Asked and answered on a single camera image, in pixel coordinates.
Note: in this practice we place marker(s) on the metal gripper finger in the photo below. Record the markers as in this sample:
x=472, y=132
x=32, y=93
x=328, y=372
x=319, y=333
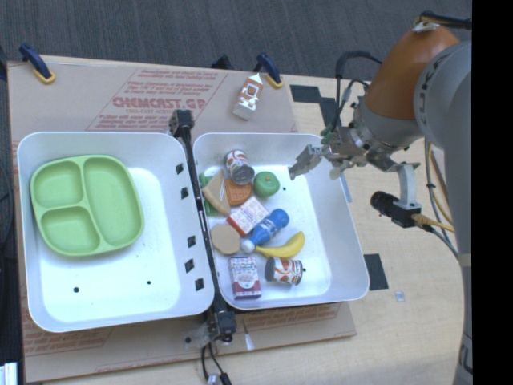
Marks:
x=340, y=170
x=305, y=162

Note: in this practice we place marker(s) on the thin black rod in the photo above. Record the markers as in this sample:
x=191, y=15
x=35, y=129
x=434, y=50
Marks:
x=200, y=203

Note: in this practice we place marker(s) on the blue and white bottle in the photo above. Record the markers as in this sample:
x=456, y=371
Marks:
x=268, y=227

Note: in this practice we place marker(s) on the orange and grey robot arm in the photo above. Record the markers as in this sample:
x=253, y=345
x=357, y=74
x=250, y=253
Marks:
x=405, y=78

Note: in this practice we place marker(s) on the orange square biscuit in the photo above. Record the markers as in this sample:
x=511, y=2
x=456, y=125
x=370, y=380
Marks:
x=239, y=193

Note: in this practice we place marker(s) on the red and white carton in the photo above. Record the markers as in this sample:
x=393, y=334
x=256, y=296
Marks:
x=244, y=277

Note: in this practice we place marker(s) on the white and orange can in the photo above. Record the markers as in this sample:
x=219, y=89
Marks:
x=238, y=163
x=284, y=271

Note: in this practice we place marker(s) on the green toy vegetable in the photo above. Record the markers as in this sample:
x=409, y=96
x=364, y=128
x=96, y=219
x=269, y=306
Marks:
x=209, y=210

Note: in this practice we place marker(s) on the green divided plate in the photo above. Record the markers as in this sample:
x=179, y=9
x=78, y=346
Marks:
x=108, y=199

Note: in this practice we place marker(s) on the brown cardboard board red print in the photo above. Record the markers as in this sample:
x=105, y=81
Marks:
x=80, y=94

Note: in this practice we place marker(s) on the green toy apple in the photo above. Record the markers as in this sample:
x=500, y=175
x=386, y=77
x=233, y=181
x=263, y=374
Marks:
x=265, y=185

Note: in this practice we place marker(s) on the white plastic tray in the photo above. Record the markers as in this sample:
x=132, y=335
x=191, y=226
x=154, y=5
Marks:
x=120, y=287
x=320, y=231

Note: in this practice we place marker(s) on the white and orange packet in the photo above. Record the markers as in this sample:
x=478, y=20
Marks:
x=248, y=215

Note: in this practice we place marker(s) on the yellow banana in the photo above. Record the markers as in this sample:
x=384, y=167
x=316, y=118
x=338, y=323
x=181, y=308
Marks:
x=286, y=248

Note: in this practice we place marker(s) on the white and orange carton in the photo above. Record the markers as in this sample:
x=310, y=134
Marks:
x=250, y=94

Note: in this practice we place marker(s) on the black cylinder on white bracket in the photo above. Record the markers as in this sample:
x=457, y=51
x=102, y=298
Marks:
x=402, y=211

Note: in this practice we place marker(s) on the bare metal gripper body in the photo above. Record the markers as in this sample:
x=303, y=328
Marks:
x=362, y=147

